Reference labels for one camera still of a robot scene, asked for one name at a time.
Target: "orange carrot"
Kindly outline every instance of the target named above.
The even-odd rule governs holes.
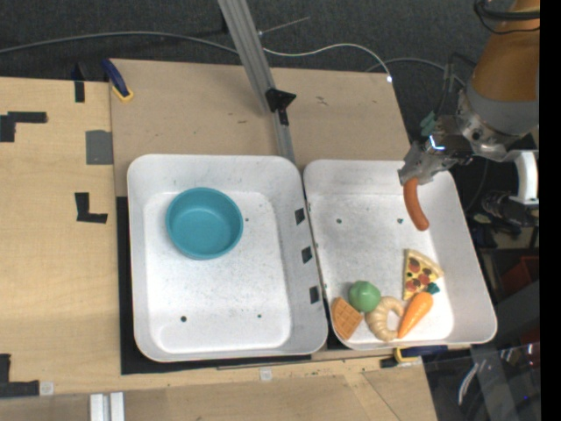
[[[411,329],[413,329],[423,317],[430,312],[432,304],[434,303],[432,295],[440,291],[438,286],[431,282],[426,291],[417,293],[413,296],[411,303],[409,303],[408,308],[403,314],[403,319],[401,320],[400,329],[397,332],[397,338],[402,339],[405,337]]]

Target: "teal bowl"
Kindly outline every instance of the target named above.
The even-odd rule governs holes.
[[[215,259],[241,239],[244,220],[239,207],[224,193],[204,187],[186,190],[166,212],[167,234],[191,259]]]

